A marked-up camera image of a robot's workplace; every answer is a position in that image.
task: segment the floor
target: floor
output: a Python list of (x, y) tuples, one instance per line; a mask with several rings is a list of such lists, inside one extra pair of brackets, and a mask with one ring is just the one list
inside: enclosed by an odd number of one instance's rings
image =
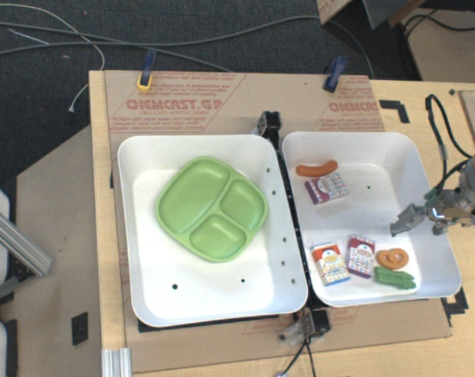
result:
[[(123, 41), (187, 41), (226, 35), (290, 16), (317, 15), (316, 0), (0, 0), (0, 21), (67, 29)], [(423, 8), (474, 11), (475, 0), (428, 0)], [(58, 15), (59, 20), (41, 9)], [(0, 26), (0, 186), (37, 162), (90, 122), (87, 72), (99, 69), (92, 47), (61, 46), (15, 52), (20, 46), (75, 42), (76, 37)], [(370, 73), (362, 50), (373, 67)], [(141, 69), (145, 50), (102, 46), (107, 69)], [(244, 72), (324, 73), (346, 56), (349, 74), (376, 79), (420, 79), (400, 27), (371, 29), (361, 0), (353, 0), (330, 23), (292, 20), (220, 42), (170, 48), (220, 68)], [(159, 70), (221, 71), (161, 53)]]

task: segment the green divided plate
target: green divided plate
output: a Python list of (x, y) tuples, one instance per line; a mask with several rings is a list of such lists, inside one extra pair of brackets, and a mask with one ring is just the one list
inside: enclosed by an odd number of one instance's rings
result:
[(186, 163), (155, 205), (159, 224), (193, 253), (212, 262), (239, 255), (267, 218), (260, 189), (220, 160)]

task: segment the black cable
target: black cable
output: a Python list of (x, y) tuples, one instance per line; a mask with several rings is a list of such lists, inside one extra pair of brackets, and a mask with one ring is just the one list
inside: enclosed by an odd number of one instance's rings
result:
[(310, 338), (305, 341), (307, 346), (307, 352), (309, 352), (310, 368), (312, 369), (312, 377), (316, 377), (316, 366), (314, 366), (314, 358), (312, 357), (312, 351), (310, 350)]
[[(291, 16), (291, 17), (288, 17), (288, 18), (283, 18), (282, 20), (276, 20), (276, 21), (273, 21), (273, 22), (269, 22), (267, 24), (258, 25), (257, 27), (248, 28), (244, 31), (237, 31), (237, 32), (234, 32), (234, 33), (231, 33), (231, 34), (221, 35), (221, 36), (217, 36), (217, 37), (213, 37), (213, 38), (205, 38), (205, 39), (199, 39), (199, 40), (188, 41), (188, 42), (162, 42), (162, 43), (125, 42), (125, 41), (121, 41), (121, 40), (118, 40), (118, 39), (107, 38), (107, 37), (104, 37), (104, 36), (94, 35), (94, 34), (89, 34), (89, 33), (73, 32), (73, 31), (68, 31), (68, 30), (63, 30), (63, 29), (54, 29), (54, 28), (48, 28), (48, 27), (39, 27), (39, 26), (35, 26), (35, 25), (8, 23), (8, 22), (4, 22), (4, 21), (0, 21), (0, 27), (17, 27), (17, 28), (23, 28), (23, 29), (30, 29), (30, 30), (33, 30), (33, 31), (44, 31), (44, 32), (51, 32), (51, 33), (74, 35), (74, 36), (79, 36), (79, 37), (85, 36), (86, 38), (98, 39), (98, 40), (101, 40), (101, 41), (114, 42), (114, 43), (118, 43), (118, 44), (134, 46), (134, 47), (138, 47), (138, 48), (142, 48), (142, 49), (148, 49), (150, 47), (158, 48), (158, 47), (194, 46), (194, 45), (199, 45), (199, 44), (203, 44), (203, 43), (216, 42), (216, 41), (221, 41), (221, 40), (225, 40), (225, 39), (229, 39), (229, 38), (235, 38), (237, 36), (247, 35), (251, 32), (260, 31), (260, 30), (263, 30), (267, 27), (274, 27), (276, 25), (284, 24), (286, 22), (290, 22), (290, 21), (293, 21), (293, 20), (318, 20), (319, 21), (320, 19), (319, 19), (318, 16), (309, 16), (309, 15)], [(370, 77), (372, 79), (374, 79), (375, 78), (375, 73), (373, 71), (373, 67), (371, 65), (370, 58), (368, 57), (366, 51), (364, 50), (364, 48), (360, 44), (360, 42), (357, 40), (357, 38), (348, 29), (341, 26), (340, 24), (337, 24), (334, 21), (331, 21), (329, 24), (333, 24), (335, 27), (338, 27), (338, 28), (342, 29), (356, 43), (358, 49), (360, 50), (361, 54), (363, 55), (363, 57), (364, 57), (364, 59), (367, 63), (368, 71), (370, 73)], [(2, 54), (8, 54), (8, 53), (9, 53), (8, 51), (5, 51), (5, 53), (0, 52), (0, 56)], [(174, 55), (174, 53), (172, 53), (172, 52), (165, 52), (164, 51), (164, 52), (161, 52), (161, 53)]]
[(434, 137), (440, 147), (441, 150), (441, 161), (443, 162), (443, 178), (447, 175), (447, 151), (443, 143), (443, 138), (441, 138), (440, 131), (436, 126), (436, 122), (434, 121), (434, 112), (433, 112), (433, 104), (431, 100), (433, 99), (433, 95), (429, 95), (426, 98), (426, 111), (429, 118), (429, 124), (431, 125), (431, 129), (433, 129)]
[(407, 31), (406, 32), (406, 39), (408, 40), (410, 38), (410, 34), (411, 32), (421, 23), (423, 22), (424, 20), (429, 20), (429, 21), (432, 21), (434, 22), (435, 24), (439, 25), (440, 27), (443, 27), (445, 29), (449, 29), (450, 31), (457, 31), (457, 32), (466, 32), (466, 31), (475, 31), (475, 27), (464, 27), (464, 28), (460, 28), (460, 27), (452, 27), (451, 25), (448, 25), (448, 24), (445, 24), (439, 20), (437, 20), (436, 18), (432, 18), (431, 16), (437, 11), (437, 9), (433, 10), (431, 13), (429, 14), (417, 14), (417, 15), (414, 15), (414, 16), (411, 16), (409, 21), (410, 20), (414, 20), (415, 18), (422, 18), (419, 22), (417, 22), (417, 24), (415, 24), (412, 29), (410, 31)]
[(443, 116), (444, 124), (447, 127), (448, 136), (450, 137), (451, 143), (457, 148), (457, 150), (466, 158), (470, 158), (471, 155), (464, 151), (457, 141), (454, 138), (454, 134), (451, 132), (450, 122), (448, 121), (447, 112), (444, 110), (443, 105), (441, 104), (440, 100), (437, 98), (436, 95), (430, 94), (426, 98), (426, 110), (429, 112), (429, 116), (432, 116), (433, 113), (433, 106), (431, 105), (431, 101), (435, 101), (438, 105), (438, 108), (441, 110), (441, 115)]
[(440, 182), (436, 185), (436, 194), (439, 195), (443, 191), (444, 184), (446, 183), (447, 179), (453, 175), (455, 172), (459, 172), (462, 168), (469, 162), (469, 159), (463, 160), (462, 162), (457, 163), (454, 167), (452, 167), (447, 174), (440, 180)]
[(293, 366), (294, 362), (297, 361), (297, 359), (300, 357), (301, 352), (303, 352), (303, 349), (305, 348), (306, 344), (307, 344), (306, 341), (303, 341), (301, 343), (300, 349), (298, 350), (297, 354), (294, 355), (293, 359), (291, 359), (291, 362), (287, 365), (287, 367), (284, 369), (284, 371), (278, 375), (278, 377), (282, 377), (286, 373), (289, 372), (289, 370)]
[(413, 16), (413, 17), (409, 18), (407, 20), (407, 22), (404, 24), (404, 32), (405, 32), (405, 38), (404, 39), (405, 39), (405, 41), (406, 42), (408, 41), (408, 39), (410, 38), (411, 33), (413, 32), (414, 29), (417, 28), (417, 26), (419, 26), (424, 20), (426, 20), (426, 18), (430, 18), (437, 10), (438, 9), (434, 9), (429, 14), (423, 15), (421, 20), (417, 21), (417, 23), (413, 27), (411, 27), (410, 31), (407, 30), (409, 23), (412, 22), (415, 18), (418, 18), (420, 15)]
[[(406, 36), (405, 36), (405, 40), (407, 41), (408, 38), (410, 37), (411, 32), (412, 32), (414, 29), (416, 29), (417, 26), (418, 26), (421, 22), (423, 22), (424, 20), (426, 20), (426, 19), (429, 19), (429, 20), (431, 20), (431, 21), (434, 21), (434, 22), (436, 22), (438, 25), (445, 26), (445, 27), (449, 27), (448, 25), (443, 24), (443, 23), (440, 23), (440, 21), (437, 21), (437, 20), (435, 20), (435, 19), (433, 19), (433, 18), (431, 17), (436, 11), (438, 11), (438, 9), (434, 9), (434, 10), (431, 11), (429, 14), (418, 14), (418, 15), (416, 15), (416, 16), (410, 17), (410, 18), (407, 20), (407, 22), (404, 24), (404, 32), (405, 32), (405, 35), (406, 35)], [(410, 31), (407, 31), (407, 27), (408, 27), (409, 23), (410, 23), (412, 20), (414, 20), (415, 18), (419, 18), (419, 17), (421, 17), (421, 20), (420, 20), (417, 24), (415, 24), (415, 25), (412, 27), (412, 29), (411, 29)], [(473, 30), (473, 29), (469, 29), (469, 28), (456, 28), (456, 29), (455, 29), (455, 28), (453, 28), (453, 27), (451, 27), (450, 29), (452, 29), (453, 31), (472, 31), (472, 30)]]

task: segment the label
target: label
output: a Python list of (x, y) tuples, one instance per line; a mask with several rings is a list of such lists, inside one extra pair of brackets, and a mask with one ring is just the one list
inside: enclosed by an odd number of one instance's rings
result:
[(110, 111), (110, 133), (202, 133), (245, 75), (159, 71), (147, 91), (134, 91)]
[(384, 125), (365, 75), (340, 77), (319, 117), (318, 131), (383, 131)]

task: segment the toy sausage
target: toy sausage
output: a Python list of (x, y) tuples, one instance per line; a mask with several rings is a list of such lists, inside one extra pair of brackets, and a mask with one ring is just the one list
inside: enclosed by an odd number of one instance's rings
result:
[(329, 160), (325, 164), (317, 167), (298, 165), (296, 171), (298, 176), (305, 176), (306, 178), (320, 178), (330, 174), (331, 172), (335, 172), (337, 168), (338, 163), (334, 160)]
[(403, 268), (408, 263), (408, 253), (402, 248), (393, 248), (390, 251), (380, 250), (377, 253), (377, 261), (387, 269)]

